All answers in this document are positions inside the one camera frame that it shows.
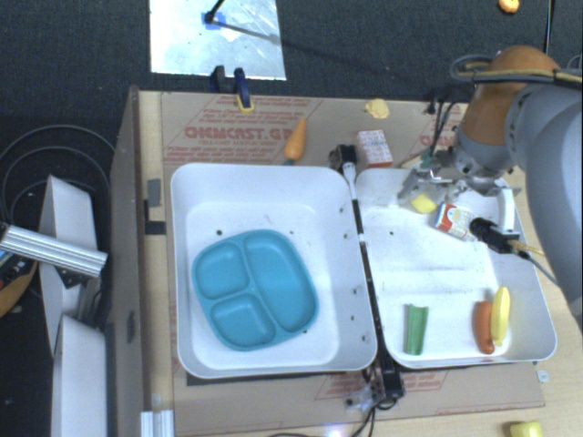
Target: cardboard box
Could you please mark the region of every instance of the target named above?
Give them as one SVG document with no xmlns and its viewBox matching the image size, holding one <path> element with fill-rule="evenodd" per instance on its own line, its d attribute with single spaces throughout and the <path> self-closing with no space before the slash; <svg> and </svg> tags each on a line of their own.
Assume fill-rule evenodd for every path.
<svg viewBox="0 0 583 437">
<path fill-rule="evenodd" d="M 285 139 L 301 117 L 307 118 L 308 129 L 298 165 L 325 166 L 338 144 L 351 144 L 360 130 L 381 129 L 394 165 L 400 166 L 431 142 L 435 118 L 417 102 L 388 102 L 391 115 L 383 120 L 368 115 L 362 100 L 257 96 L 254 102 L 255 113 L 243 115 L 229 95 L 130 93 L 112 169 L 111 343 L 119 437 L 138 435 L 139 412 L 152 409 L 173 409 L 180 437 L 359 422 L 363 417 L 346 401 L 363 390 L 359 371 L 202 381 L 183 370 L 176 350 L 169 179 L 189 161 L 282 164 Z M 462 113 L 461 107 L 452 111 L 440 139 L 445 146 Z M 156 196 L 156 189 L 165 192 Z M 128 335 L 132 325 L 133 335 Z M 405 396 L 378 419 L 544 404 L 530 363 L 411 371 L 404 374 L 404 387 Z"/>
</svg>

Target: black floor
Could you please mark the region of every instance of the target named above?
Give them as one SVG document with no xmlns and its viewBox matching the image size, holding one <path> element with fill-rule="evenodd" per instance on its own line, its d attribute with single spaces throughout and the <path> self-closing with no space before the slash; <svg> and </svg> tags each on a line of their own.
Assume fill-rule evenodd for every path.
<svg viewBox="0 0 583 437">
<path fill-rule="evenodd" d="M 547 0 L 521 0 L 512 16 L 497 0 L 276 1 L 288 80 L 251 82 L 255 93 L 424 99 L 450 83 L 455 58 L 517 44 L 540 48 L 547 23 Z M 582 14 L 583 0 L 557 0 L 550 54 L 562 66 L 581 52 Z M 115 144 L 132 84 L 208 90 L 207 79 L 151 74 L 148 37 L 148 0 L 0 0 L 0 154 L 25 132 L 54 124 L 85 127 Z M 83 150 L 106 171 L 110 165 L 107 148 L 89 135 L 50 131 L 0 161 L 0 181 L 19 157 L 47 146 Z M 106 248 L 107 194 L 85 162 L 63 150 L 23 160 L 6 183 L 8 207 L 48 173 L 88 181 Z M 15 223 L 34 228 L 41 201 L 42 187 L 25 193 Z M 0 319 L 0 437 L 50 430 L 42 301 L 28 291 L 21 305 L 21 313 Z"/>
</svg>

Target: small box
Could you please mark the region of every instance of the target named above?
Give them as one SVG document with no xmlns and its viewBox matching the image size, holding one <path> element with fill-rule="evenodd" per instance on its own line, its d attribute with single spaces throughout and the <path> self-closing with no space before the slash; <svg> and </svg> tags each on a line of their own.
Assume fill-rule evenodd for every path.
<svg viewBox="0 0 583 437">
<path fill-rule="evenodd" d="M 390 167 L 393 164 L 393 156 L 381 129 L 359 131 L 356 143 L 366 168 Z"/>
</svg>

